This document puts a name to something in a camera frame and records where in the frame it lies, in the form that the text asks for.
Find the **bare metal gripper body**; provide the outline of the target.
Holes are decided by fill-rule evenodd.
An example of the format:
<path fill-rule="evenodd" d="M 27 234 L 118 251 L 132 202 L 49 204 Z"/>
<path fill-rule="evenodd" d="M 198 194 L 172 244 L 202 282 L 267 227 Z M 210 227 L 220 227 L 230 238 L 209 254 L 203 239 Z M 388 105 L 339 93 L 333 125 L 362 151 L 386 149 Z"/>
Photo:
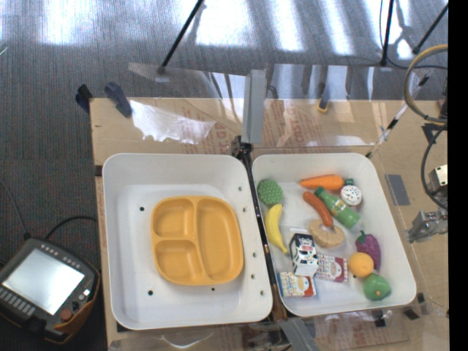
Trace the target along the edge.
<path fill-rule="evenodd" d="M 448 209 L 448 165 L 435 167 L 429 173 L 429 194 L 440 207 Z"/>

